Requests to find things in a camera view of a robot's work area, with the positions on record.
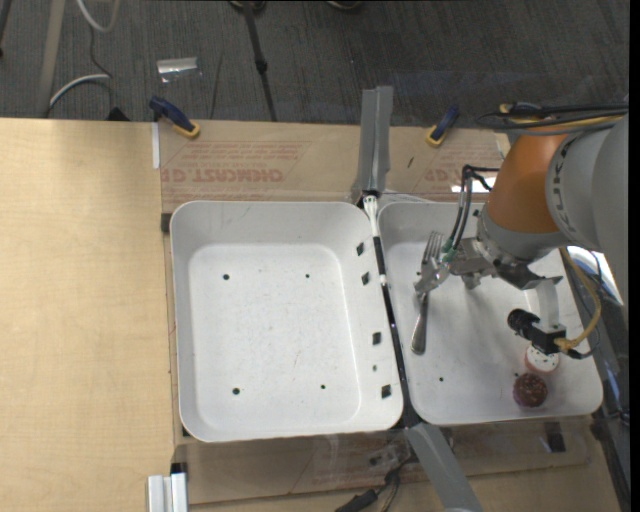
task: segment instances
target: yellow and blue clamp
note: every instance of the yellow and blue clamp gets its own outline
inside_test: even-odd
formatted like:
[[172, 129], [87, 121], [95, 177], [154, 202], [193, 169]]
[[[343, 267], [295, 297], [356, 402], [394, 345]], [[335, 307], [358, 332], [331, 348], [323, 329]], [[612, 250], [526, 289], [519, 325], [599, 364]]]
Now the yellow and blue clamp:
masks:
[[200, 125], [194, 121], [190, 121], [178, 107], [169, 103], [167, 100], [152, 96], [149, 101], [149, 107], [158, 117], [166, 117], [173, 123], [173, 129], [185, 137], [194, 138], [200, 133]]
[[442, 141], [444, 141], [447, 131], [451, 128], [459, 114], [460, 111], [456, 105], [450, 106], [441, 121], [429, 128], [427, 136], [424, 139], [425, 142], [434, 148], [439, 147]]

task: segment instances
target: white tray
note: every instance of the white tray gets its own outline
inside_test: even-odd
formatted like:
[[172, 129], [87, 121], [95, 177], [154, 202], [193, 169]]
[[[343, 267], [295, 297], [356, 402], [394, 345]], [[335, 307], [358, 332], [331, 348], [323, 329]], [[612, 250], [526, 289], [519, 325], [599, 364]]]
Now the white tray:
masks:
[[174, 212], [171, 248], [178, 397], [191, 435], [268, 439], [398, 421], [402, 393], [362, 211], [196, 201]]
[[[515, 336], [507, 316], [515, 308], [537, 313], [535, 292], [522, 292], [501, 279], [483, 278], [467, 290], [460, 277], [450, 276], [429, 299], [427, 347], [411, 351], [410, 340], [418, 301], [413, 284], [430, 231], [449, 236], [455, 204], [393, 203], [380, 210], [380, 234], [385, 252], [391, 299], [403, 347], [411, 401], [416, 412], [437, 425], [484, 423], [523, 418], [590, 414], [602, 402], [602, 383], [593, 358], [561, 356], [558, 368], [545, 377], [549, 395], [539, 408], [523, 409], [513, 400], [517, 375], [525, 372], [529, 342]], [[471, 217], [465, 236], [475, 234]], [[580, 317], [558, 251], [531, 265], [532, 271], [565, 278], [557, 286], [561, 322], [568, 336], [582, 332]], [[588, 350], [587, 342], [579, 350]]]

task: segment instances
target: yellow cable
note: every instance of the yellow cable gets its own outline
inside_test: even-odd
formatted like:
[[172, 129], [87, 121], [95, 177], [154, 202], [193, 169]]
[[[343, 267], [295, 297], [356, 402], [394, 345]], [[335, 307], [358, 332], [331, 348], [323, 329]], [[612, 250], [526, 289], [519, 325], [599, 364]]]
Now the yellow cable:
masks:
[[560, 347], [560, 350], [562, 350], [563, 352], [567, 352], [569, 349], [577, 347], [582, 342], [582, 340], [584, 340], [587, 336], [589, 336], [589, 334], [591, 334], [591, 331], [595, 329], [598, 323], [598, 320], [600, 320], [602, 305], [600, 304], [600, 299], [598, 299], [598, 295], [593, 289], [591, 282], [589, 281], [589, 279], [587, 279], [587, 276], [584, 274], [582, 269], [578, 267], [578, 265], [576, 265], [573, 259], [571, 259], [571, 256], [569, 256], [569, 252], [567, 251], [566, 247], [561, 247], [560, 253], [562, 254], [562, 257], [564, 258], [564, 260], [569, 264], [569, 266], [576, 273], [576, 275], [578, 276], [578, 278], [580, 279], [584, 287], [587, 289], [587, 291], [589, 292], [589, 295], [591, 295], [591, 298], [593, 299], [593, 302], [595, 304], [595, 311], [593, 312], [593, 316], [591, 317], [591, 320], [589, 321], [589, 324], [587, 325], [586, 329], [582, 331], [580, 336], [578, 336], [573, 340], [568, 340], [566, 338], [558, 338], [555, 340], [555, 344], [558, 345], [558, 347]]

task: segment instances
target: white cable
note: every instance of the white cable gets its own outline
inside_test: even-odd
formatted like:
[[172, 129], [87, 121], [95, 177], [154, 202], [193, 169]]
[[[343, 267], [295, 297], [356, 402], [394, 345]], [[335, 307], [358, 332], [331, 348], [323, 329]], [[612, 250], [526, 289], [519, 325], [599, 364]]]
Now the white cable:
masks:
[[97, 74], [97, 75], [81, 76], [80, 78], [76, 78], [75, 80], [72, 80], [71, 82], [69, 82], [67, 85], [62, 87], [57, 93], [55, 93], [51, 97], [51, 100], [49, 100], [49, 108], [50, 109], [53, 108], [53, 106], [56, 104], [56, 102], [60, 98], [62, 98], [62, 96], [64, 96], [69, 89], [75, 87], [76, 85], [80, 85], [80, 84], [82, 84], [84, 82], [89, 82], [91, 80], [99, 80], [101, 78], [106, 78], [108, 80], [111, 77], [109, 75], [105, 75], [103, 73], [100, 73], [100, 74]]
[[98, 23], [91, 17], [91, 14], [89, 14], [89, 11], [87, 10], [87, 6], [84, 5], [84, 0], [76, 0], [76, 3], [78, 4], [78, 7], [80, 7], [80, 10], [82, 11], [82, 14], [84, 15], [89, 25], [95, 28], [98, 32], [102, 32], [106, 34], [108, 32], [111, 32], [113, 30], [113, 27], [116, 26], [116, 20], [118, 19], [118, 9], [120, 9], [121, 1], [122, 0], [113, 0], [113, 11], [111, 11], [111, 21], [109, 22], [109, 25], [107, 25], [106, 27], [103, 27], [102, 25], [98, 25]]

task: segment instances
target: robotic arm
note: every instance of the robotic arm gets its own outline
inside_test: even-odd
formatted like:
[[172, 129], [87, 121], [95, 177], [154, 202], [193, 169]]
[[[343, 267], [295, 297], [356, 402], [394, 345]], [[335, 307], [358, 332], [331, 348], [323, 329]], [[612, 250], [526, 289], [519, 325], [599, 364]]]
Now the robotic arm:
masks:
[[574, 245], [604, 253], [628, 323], [629, 114], [607, 129], [548, 135], [547, 128], [531, 130], [537, 133], [520, 136], [505, 158], [476, 236], [462, 239], [446, 265], [468, 288], [491, 275], [521, 290], [535, 289], [541, 318], [514, 310], [508, 323], [532, 341], [529, 358], [548, 359], [577, 344], [564, 339], [559, 323], [554, 287], [560, 278], [528, 268], [552, 249]]

